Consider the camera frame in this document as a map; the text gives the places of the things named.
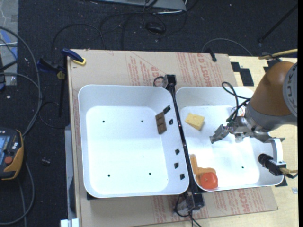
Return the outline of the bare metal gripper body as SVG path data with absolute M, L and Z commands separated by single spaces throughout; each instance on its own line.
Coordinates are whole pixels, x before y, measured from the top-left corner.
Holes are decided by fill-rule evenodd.
M 256 129 L 258 124 L 251 118 L 245 116 L 237 116 L 234 120 L 227 124 L 229 133 L 233 134 L 236 139 L 244 139 L 245 137 L 256 138 Z

